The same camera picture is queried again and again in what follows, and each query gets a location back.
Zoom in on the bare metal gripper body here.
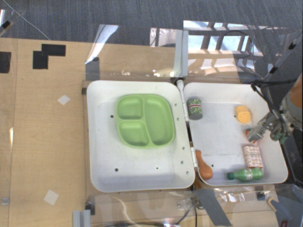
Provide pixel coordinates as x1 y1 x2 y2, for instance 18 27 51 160
264 107 294 142

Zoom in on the orange and white round toy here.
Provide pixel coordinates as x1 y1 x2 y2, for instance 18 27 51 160
245 128 258 144

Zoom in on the yellow corn cob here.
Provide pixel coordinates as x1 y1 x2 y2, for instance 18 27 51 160
235 105 252 124

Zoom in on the pink patterned carton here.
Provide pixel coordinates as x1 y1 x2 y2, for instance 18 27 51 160
242 145 264 170

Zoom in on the white plastic tray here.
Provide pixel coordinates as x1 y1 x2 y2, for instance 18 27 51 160
183 82 289 187
86 80 196 193

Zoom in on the green plastic bottle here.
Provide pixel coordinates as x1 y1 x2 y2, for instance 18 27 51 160
226 167 264 183

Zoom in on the brown chicken drumstick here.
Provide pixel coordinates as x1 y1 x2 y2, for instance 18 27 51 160
194 149 214 181

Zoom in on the green and white can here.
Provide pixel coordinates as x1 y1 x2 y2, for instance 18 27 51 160
187 98 204 121

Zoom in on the green divided plate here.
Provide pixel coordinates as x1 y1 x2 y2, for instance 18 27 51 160
115 93 176 149

